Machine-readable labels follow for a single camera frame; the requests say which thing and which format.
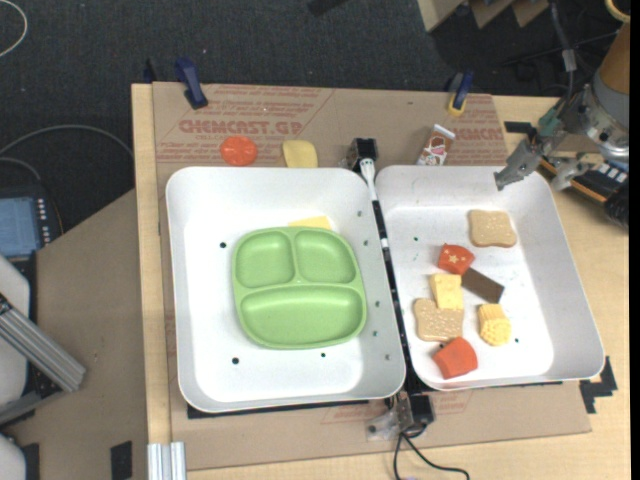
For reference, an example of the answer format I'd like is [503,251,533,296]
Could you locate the pale yellow oval toy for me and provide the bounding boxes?
[281,139,320,170]

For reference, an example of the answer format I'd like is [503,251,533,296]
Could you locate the yellow cheese slice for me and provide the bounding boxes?
[286,214,333,232]

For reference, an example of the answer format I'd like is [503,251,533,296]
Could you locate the white plastic tray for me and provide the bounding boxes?
[373,163,607,393]
[164,165,407,414]

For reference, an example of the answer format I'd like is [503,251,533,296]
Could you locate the black block with thin wires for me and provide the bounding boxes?
[348,137,380,170]
[408,392,437,425]

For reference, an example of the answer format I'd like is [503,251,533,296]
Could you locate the brown cardboard board red print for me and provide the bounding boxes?
[151,81,594,472]

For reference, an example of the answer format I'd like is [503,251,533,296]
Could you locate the yellow cheese wedge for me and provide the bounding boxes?
[429,272,466,311]

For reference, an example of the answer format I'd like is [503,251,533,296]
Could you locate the orange toy carrot piece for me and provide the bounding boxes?
[431,336,479,381]

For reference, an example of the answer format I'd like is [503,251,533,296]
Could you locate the thin black and white rod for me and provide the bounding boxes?
[359,158,417,395]

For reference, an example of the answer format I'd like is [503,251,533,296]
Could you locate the yellow toy corn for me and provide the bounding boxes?
[476,302,513,347]

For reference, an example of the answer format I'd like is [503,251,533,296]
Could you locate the tan toy bread slice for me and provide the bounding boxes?
[467,209,518,249]
[412,297,466,344]

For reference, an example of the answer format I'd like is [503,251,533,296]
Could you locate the brown chocolate bar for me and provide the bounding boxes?
[460,267,506,306]

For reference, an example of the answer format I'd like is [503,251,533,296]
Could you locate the white and brown carton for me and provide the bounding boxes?
[415,123,458,167]

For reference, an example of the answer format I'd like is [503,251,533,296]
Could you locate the orange round toy slice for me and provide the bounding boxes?
[219,134,260,168]

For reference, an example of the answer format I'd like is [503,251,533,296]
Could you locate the red toy piece with star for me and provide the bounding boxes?
[437,242,477,276]

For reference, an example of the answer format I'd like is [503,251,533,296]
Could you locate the green divided plate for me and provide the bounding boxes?
[230,226,369,351]

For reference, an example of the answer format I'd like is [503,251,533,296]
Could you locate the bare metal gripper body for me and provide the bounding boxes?
[528,86,630,163]

